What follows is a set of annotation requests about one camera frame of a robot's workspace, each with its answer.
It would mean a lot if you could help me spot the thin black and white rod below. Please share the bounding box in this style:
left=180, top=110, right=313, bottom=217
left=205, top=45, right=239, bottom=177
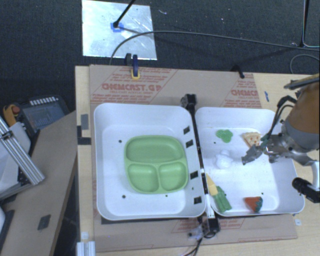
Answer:
left=187, top=104, right=214, bottom=219

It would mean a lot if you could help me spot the white lumpy toy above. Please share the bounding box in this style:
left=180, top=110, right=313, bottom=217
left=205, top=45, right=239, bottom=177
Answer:
left=214, top=149, right=234, bottom=171

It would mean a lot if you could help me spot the white plastic tray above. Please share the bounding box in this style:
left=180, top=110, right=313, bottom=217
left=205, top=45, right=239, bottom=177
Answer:
left=93, top=102, right=207, bottom=222
left=194, top=106, right=306, bottom=217

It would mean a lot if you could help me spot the black cylinder on white bracket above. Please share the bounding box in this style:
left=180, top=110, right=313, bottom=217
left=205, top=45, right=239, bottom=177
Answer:
left=291, top=159, right=320, bottom=204

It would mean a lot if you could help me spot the red and green strawberry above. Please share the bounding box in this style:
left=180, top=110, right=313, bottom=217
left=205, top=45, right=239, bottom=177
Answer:
left=243, top=196, right=264, bottom=214

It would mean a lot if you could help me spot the brown cardboard board red print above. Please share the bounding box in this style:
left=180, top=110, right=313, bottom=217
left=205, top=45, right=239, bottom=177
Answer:
left=88, top=64, right=299, bottom=253

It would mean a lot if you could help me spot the green broccoli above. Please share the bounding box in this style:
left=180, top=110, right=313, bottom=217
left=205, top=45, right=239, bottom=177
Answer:
left=215, top=128, right=234, bottom=144

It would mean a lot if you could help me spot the yellow corn with green husk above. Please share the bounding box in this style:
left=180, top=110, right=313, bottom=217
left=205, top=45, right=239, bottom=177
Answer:
left=205, top=172, right=233, bottom=214

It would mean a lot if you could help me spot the beige pizza slice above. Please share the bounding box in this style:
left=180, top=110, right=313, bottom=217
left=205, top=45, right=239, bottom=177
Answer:
left=240, top=131, right=262, bottom=148

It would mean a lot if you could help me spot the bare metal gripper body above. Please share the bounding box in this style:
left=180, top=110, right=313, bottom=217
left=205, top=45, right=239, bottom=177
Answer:
left=259, top=133, right=314, bottom=166

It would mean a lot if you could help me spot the green divided plate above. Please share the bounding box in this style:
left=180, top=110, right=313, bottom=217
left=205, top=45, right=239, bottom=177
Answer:
left=123, top=134, right=189, bottom=194

